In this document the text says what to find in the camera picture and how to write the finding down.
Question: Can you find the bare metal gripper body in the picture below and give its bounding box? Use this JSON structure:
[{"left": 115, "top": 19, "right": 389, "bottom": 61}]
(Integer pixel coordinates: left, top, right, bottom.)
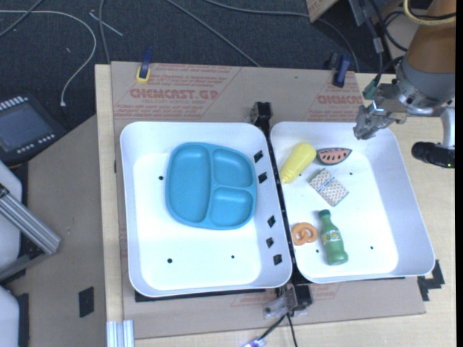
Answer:
[{"left": 370, "top": 82, "right": 445, "bottom": 124}]

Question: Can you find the watermelon slice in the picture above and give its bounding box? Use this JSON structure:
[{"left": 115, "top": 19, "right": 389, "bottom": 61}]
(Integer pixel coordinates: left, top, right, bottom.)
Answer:
[{"left": 316, "top": 147, "right": 354, "bottom": 166}]

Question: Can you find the white patterned packet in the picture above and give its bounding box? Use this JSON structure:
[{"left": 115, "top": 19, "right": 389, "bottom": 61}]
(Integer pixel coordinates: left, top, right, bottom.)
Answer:
[{"left": 308, "top": 168, "right": 350, "bottom": 207}]

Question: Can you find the yellow bottle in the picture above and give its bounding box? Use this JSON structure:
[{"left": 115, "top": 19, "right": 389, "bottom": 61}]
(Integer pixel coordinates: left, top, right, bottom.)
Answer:
[{"left": 279, "top": 142, "right": 318, "bottom": 185}]

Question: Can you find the white plastic tray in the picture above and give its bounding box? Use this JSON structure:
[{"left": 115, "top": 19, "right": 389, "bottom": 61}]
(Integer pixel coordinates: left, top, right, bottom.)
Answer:
[
  {"left": 269, "top": 121, "right": 436, "bottom": 285},
  {"left": 119, "top": 121, "right": 294, "bottom": 298}
]

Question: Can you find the thin black rod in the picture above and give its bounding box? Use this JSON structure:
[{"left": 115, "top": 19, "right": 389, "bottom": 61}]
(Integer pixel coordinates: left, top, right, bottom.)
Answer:
[{"left": 263, "top": 118, "right": 298, "bottom": 289}]

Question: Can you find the green bottle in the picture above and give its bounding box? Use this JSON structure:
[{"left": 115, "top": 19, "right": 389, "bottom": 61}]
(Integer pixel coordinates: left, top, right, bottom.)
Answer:
[{"left": 318, "top": 208, "right": 349, "bottom": 266}]

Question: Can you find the orange pretzel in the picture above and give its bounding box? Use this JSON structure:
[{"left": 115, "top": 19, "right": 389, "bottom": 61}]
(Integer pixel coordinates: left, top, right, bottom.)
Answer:
[{"left": 290, "top": 221, "right": 319, "bottom": 247}]

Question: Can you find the brown cardboard board red print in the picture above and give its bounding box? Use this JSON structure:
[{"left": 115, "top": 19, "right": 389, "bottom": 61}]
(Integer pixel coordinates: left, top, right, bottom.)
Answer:
[{"left": 110, "top": 61, "right": 428, "bottom": 340}]

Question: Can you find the blue divided plate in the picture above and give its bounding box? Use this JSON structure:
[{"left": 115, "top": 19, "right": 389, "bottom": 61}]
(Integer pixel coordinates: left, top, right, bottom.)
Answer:
[{"left": 165, "top": 141, "right": 259, "bottom": 231}]

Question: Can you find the black cylinder on white bracket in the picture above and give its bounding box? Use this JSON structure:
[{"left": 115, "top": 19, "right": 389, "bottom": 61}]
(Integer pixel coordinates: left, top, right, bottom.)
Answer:
[{"left": 411, "top": 106, "right": 456, "bottom": 170}]

